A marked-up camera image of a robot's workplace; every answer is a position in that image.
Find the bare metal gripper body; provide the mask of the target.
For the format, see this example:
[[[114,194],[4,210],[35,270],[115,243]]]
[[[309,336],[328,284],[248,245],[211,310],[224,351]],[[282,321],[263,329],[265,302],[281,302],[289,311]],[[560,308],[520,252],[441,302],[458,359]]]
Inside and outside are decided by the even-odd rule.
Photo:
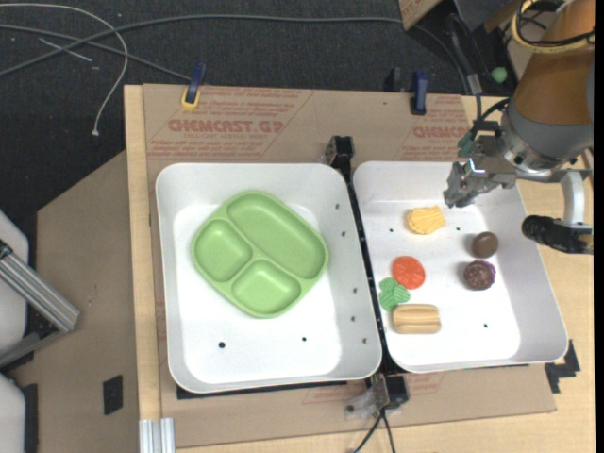
[[[576,157],[577,144],[555,134],[480,136],[466,163],[466,175],[493,174],[497,187],[504,189],[517,179],[555,182],[561,179],[564,164]]]

